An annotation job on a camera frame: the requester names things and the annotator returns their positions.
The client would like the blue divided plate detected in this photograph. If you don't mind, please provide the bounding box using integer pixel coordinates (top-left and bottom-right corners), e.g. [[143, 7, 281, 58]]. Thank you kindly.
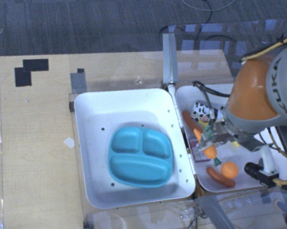
[[105, 123, 177, 193]]

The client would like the orange toy carrot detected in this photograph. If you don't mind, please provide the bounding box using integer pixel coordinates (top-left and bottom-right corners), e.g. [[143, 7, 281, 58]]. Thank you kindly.
[[193, 126, 223, 169]]

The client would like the white plastic tray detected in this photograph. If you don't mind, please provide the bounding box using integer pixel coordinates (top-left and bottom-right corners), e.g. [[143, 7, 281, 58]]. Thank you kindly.
[[72, 83, 198, 212], [174, 76, 287, 196]]

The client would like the red toy sausage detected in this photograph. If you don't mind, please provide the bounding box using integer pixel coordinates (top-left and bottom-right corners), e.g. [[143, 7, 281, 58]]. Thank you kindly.
[[182, 109, 203, 134], [205, 164, 237, 190]]

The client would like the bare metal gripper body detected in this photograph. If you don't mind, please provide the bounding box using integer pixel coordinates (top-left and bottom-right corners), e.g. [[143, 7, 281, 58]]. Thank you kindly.
[[210, 118, 241, 148]]

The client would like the black cylinder on white bracket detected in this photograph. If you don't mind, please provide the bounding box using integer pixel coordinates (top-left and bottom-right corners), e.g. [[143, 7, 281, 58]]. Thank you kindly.
[[242, 143, 282, 191]]

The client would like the pink packet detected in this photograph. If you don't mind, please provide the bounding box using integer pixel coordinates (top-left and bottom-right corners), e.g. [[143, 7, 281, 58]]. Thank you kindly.
[[188, 137, 211, 164]]

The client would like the yellow banana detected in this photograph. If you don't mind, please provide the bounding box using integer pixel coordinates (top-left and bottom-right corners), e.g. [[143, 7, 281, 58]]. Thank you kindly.
[[197, 119, 210, 130]]

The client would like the black and white cow-print carton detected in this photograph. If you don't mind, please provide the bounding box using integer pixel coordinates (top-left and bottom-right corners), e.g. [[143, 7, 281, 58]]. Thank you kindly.
[[191, 100, 216, 124]]

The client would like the orange ball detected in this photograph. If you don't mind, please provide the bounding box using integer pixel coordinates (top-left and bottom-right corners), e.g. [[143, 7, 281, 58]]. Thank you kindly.
[[220, 160, 240, 180]]

